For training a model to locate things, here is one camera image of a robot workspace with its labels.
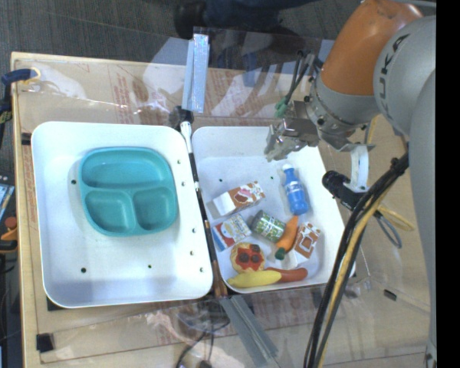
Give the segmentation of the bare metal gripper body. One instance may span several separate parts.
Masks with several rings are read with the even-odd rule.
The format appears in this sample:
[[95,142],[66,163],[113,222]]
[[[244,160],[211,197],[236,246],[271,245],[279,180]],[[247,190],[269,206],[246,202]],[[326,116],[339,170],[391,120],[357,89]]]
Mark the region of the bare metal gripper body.
[[308,102],[295,101],[294,115],[285,117],[281,130],[285,136],[317,146],[320,140],[335,150],[348,150],[349,137],[355,131],[353,97],[311,97]]

